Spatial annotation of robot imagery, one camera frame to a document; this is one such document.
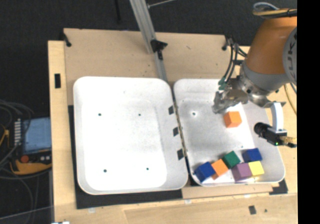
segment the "black mat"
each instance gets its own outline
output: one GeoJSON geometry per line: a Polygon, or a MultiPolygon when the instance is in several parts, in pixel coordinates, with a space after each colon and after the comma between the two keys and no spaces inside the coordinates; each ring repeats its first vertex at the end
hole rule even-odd
{"type": "Polygon", "coordinates": [[[77,209],[102,207],[122,204],[139,204],[148,202],[168,201],[182,198],[181,189],[172,191],[159,192],[142,192],[142,193],[128,193],[128,194],[108,194],[108,195],[91,195],[84,192],[77,179],[77,163],[76,163],[76,149],[75,149],[75,126],[74,126],[74,106],[68,106],[72,162],[75,184],[75,197],[77,209]]]}

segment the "black bracket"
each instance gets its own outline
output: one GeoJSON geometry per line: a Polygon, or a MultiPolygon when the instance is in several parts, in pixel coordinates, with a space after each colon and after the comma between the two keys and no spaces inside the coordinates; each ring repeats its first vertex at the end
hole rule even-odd
{"type": "Polygon", "coordinates": [[[166,42],[161,42],[161,41],[158,41],[158,40],[151,40],[151,47],[152,47],[152,50],[153,52],[157,52],[158,54],[158,58],[159,60],[163,60],[164,57],[162,55],[162,50],[168,45],[166,42]]]}

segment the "black floor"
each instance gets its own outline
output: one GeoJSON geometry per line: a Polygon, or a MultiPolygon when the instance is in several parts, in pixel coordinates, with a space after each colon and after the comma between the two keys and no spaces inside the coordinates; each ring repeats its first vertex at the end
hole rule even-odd
{"type": "MultiPolygon", "coordinates": [[[[115,0],[0,0],[0,100],[49,116],[47,42],[60,40],[63,28],[137,31],[129,0],[117,1],[121,22],[115,0]]],[[[150,5],[162,1],[146,0],[150,5]]],[[[298,0],[176,0],[152,7],[150,15],[156,32],[232,35],[249,46],[262,23],[252,15],[256,2],[298,7],[298,0]]],[[[37,179],[25,182],[36,207],[48,207],[49,176],[37,179]]],[[[0,178],[0,218],[31,209],[28,194],[21,181],[0,178]]]]}

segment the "wooden table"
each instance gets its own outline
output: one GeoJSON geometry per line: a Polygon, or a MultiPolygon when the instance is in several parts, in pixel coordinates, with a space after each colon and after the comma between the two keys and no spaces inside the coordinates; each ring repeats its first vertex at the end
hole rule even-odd
{"type": "MultiPolygon", "coordinates": [[[[72,87],[82,76],[156,78],[154,56],[148,54],[139,31],[64,29],[72,44],[48,42],[50,118],[53,162],[54,220],[71,224],[193,224],[193,223],[298,223],[297,149],[280,147],[285,166],[287,193],[269,193],[275,184],[201,187],[189,183],[182,199],[77,209],[72,164],[68,105],[73,104],[72,87]],[[253,206],[255,214],[250,212],[253,206]]],[[[230,53],[221,47],[223,35],[156,33],[168,43],[163,50],[168,82],[183,78],[220,79],[230,53]]],[[[297,98],[289,90],[296,106],[297,98]]],[[[286,101],[284,88],[269,97],[286,101]]],[[[297,116],[289,103],[283,107],[288,136],[297,136],[297,116]]],[[[271,112],[267,110],[271,122],[271,112]]]]}

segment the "green block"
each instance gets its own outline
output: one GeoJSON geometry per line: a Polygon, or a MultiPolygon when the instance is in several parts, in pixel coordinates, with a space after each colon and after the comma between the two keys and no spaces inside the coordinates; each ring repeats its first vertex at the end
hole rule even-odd
{"type": "Polygon", "coordinates": [[[229,169],[241,162],[241,160],[234,151],[231,151],[230,153],[226,154],[224,157],[222,157],[222,160],[229,169]]]}

